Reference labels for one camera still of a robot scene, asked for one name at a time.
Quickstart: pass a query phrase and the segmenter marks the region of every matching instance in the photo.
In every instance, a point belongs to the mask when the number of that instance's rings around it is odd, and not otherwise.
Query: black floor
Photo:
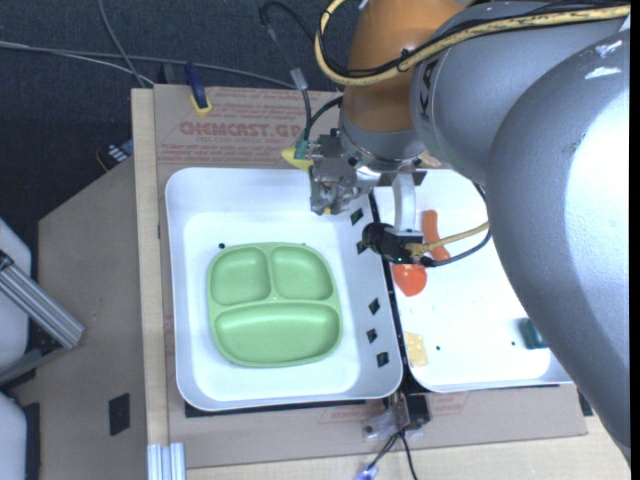
[[[267,0],[104,1],[130,54],[207,62],[289,81],[258,19],[257,9]],[[328,2],[278,1],[311,27]],[[274,24],[310,87],[331,89],[295,24],[283,15]],[[332,26],[330,46],[342,52],[343,61],[352,25],[346,16]],[[116,52],[97,0],[0,0],[0,41]],[[158,63],[136,62],[136,67],[157,79]],[[236,75],[202,74],[206,85],[271,86]],[[38,220],[104,173],[97,150],[130,138],[129,94],[135,85],[132,76],[104,66],[0,48],[0,217],[32,248]]]

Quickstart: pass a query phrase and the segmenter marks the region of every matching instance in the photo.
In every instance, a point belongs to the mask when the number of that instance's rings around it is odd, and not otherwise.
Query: blue clamp
[[[197,115],[206,116],[213,110],[213,105],[207,97],[200,73],[191,62],[185,64],[184,72],[187,74],[187,80],[191,86],[191,104]]]

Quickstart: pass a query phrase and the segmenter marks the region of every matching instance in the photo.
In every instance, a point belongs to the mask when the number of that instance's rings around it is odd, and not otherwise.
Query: green plate
[[[318,361],[342,338],[331,269],[306,245],[257,243],[224,249],[209,266],[207,301],[218,349],[243,366]]]

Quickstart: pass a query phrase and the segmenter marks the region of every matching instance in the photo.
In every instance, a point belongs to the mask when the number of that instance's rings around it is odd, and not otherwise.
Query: wooden table
[[[170,442],[167,406],[165,343],[158,240],[158,193],[153,117],[153,92],[132,93],[135,143],[135,184],[138,217],[138,249],[147,442]],[[517,443],[416,450],[412,453],[421,479],[625,479],[630,478],[621,453],[597,417],[587,418],[584,437],[547,439]],[[263,463],[188,470],[189,480],[351,479],[370,456]],[[409,478],[404,452],[392,452],[380,463],[380,480]]]

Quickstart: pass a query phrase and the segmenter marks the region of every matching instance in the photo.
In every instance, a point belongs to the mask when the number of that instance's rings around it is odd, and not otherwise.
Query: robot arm
[[[602,19],[576,6],[547,26],[562,10],[369,0],[349,72],[325,69],[346,89],[339,130],[310,148],[312,207],[339,213],[385,180],[419,179],[427,151],[483,186],[516,294],[630,462],[630,32],[619,7]],[[484,23],[499,33],[474,35]],[[373,231],[365,240],[386,259],[416,261],[398,254],[421,242],[412,230]]]

